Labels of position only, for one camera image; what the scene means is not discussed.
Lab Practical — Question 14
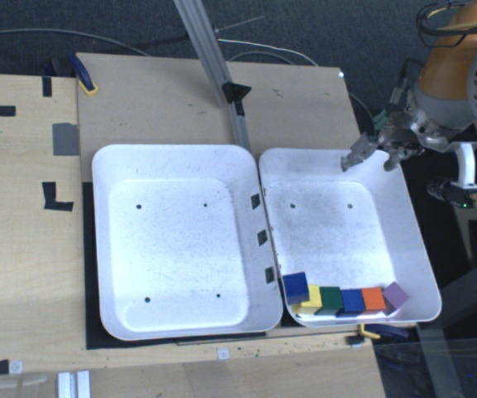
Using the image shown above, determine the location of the blue cube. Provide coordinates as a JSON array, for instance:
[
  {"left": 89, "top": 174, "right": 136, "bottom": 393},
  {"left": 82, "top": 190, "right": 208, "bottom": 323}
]
[
  {"left": 281, "top": 271, "right": 310, "bottom": 305},
  {"left": 336, "top": 289, "right": 367, "bottom": 318}
]

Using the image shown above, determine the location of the green cube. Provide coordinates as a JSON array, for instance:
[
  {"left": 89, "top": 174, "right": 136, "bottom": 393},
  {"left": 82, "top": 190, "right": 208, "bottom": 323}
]
[{"left": 315, "top": 286, "right": 344, "bottom": 316}]

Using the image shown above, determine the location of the black cylinder on white bracket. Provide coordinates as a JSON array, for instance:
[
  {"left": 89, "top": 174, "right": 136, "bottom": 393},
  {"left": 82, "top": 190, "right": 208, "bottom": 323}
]
[{"left": 426, "top": 141, "right": 477, "bottom": 211}]

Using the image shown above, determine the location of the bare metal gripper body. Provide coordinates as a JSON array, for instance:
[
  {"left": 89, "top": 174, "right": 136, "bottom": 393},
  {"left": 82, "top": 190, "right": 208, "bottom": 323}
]
[{"left": 376, "top": 109, "right": 451, "bottom": 159}]

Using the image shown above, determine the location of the yellow cube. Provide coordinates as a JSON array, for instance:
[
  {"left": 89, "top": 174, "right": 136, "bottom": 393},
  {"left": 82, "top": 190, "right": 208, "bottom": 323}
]
[{"left": 290, "top": 284, "right": 324, "bottom": 316}]

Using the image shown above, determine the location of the flat brown board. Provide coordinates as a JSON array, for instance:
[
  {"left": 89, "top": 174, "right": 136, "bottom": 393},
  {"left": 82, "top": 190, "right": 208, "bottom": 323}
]
[{"left": 75, "top": 51, "right": 418, "bottom": 348}]

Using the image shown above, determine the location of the orange cube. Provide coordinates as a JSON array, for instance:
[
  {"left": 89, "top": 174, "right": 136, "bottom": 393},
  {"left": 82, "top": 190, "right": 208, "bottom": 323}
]
[{"left": 361, "top": 286, "right": 388, "bottom": 314}]

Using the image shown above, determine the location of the purple cube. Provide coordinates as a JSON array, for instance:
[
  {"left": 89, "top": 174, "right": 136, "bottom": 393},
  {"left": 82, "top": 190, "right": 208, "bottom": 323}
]
[{"left": 382, "top": 280, "right": 411, "bottom": 316}]

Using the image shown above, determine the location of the white plastic tray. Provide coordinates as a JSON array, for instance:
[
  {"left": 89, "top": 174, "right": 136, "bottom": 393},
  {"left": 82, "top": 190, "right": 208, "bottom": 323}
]
[
  {"left": 258, "top": 147, "right": 443, "bottom": 328},
  {"left": 91, "top": 143, "right": 285, "bottom": 342}
]

